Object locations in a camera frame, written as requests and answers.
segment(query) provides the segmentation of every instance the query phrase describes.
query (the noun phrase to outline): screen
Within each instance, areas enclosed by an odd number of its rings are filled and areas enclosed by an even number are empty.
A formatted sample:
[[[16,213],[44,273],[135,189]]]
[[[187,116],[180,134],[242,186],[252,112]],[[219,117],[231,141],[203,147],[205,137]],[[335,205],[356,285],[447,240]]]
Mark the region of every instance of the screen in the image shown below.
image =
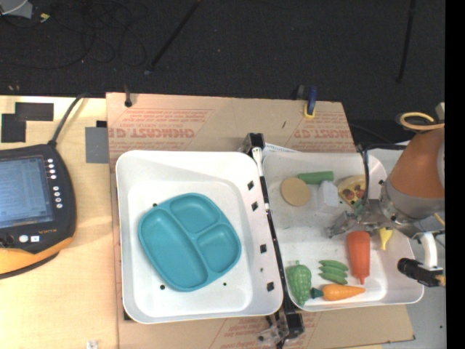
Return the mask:
[[[42,157],[0,161],[0,228],[53,221]]]

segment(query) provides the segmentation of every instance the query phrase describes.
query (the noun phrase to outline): beige round disc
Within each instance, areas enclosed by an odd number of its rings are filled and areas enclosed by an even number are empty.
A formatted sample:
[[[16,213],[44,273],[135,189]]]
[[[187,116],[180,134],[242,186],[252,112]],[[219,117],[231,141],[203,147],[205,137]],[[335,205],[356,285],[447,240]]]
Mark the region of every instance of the beige round disc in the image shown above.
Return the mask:
[[[303,206],[310,200],[310,188],[298,177],[286,178],[281,183],[281,193],[292,206]]]

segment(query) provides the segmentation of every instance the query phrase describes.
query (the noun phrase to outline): blue divided plate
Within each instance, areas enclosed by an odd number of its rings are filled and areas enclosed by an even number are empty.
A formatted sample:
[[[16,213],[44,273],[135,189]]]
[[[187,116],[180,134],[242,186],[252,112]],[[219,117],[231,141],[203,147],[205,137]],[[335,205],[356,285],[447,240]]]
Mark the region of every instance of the blue divided plate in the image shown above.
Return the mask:
[[[195,291],[239,261],[238,234],[221,209],[198,193],[175,196],[146,212],[139,240],[161,277],[174,289]]]

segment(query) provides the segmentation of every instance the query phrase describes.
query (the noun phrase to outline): orange carrot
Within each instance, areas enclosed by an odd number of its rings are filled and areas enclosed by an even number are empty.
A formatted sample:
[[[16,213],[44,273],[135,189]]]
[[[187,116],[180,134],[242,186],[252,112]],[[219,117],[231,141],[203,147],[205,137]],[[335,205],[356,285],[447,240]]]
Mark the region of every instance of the orange carrot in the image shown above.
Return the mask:
[[[343,284],[326,284],[321,290],[323,291],[323,299],[328,301],[343,300],[365,292],[363,287]]]

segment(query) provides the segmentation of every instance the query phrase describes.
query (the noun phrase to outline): white tray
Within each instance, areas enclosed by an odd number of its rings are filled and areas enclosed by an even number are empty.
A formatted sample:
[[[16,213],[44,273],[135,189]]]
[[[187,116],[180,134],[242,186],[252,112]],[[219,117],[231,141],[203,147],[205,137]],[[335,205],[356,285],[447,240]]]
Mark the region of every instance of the white tray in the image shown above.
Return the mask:
[[[381,162],[375,157],[369,159],[370,185],[369,198],[378,198],[381,190],[379,180],[386,179]],[[318,274],[320,260],[339,260],[349,266],[345,238],[339,234],[333,238],[326,235],[326,228],[349,205],[340,201],[332,214],[318,211],[318,185],[309,185],[310,201],[304,206],[291,206],[284,201],[280,185],[287,177],[296,177],[299,173],[333,171],[334,183],[348,176],[363,175],[363,161],[357,153],[270,153],[264,158],[264,176],[267,181],[270,207],[278,239],[284,268],[295,265],[296,260],[306,265],[312,272],[312,286],[320,288],[331,283]],[[325,301],[319,297],[309,299],[302,310],[319,311],[362,306],[406,304],[418,302],[424,293],[424,287],[417,281],[404,276],[397,270],[397,262],[402,257],[413,259],[409,239],[394,231],[387,250],[379,249],[377,234],[371,238],[371,270],[365,279],[366,292],[347,300]],[[348,284],[359,285],[358,279],[347,278]]]
[[[283,290],[252,158],[238,152],[129,151],[116,163],[116,182],[123,303],[131,318],[152,324],[270,315],[280,308]],[[183,193],[208,196],[229,219],[242,246],[230,271],[192,292],[165,283],[137,235],[140,218],[153,204]]]

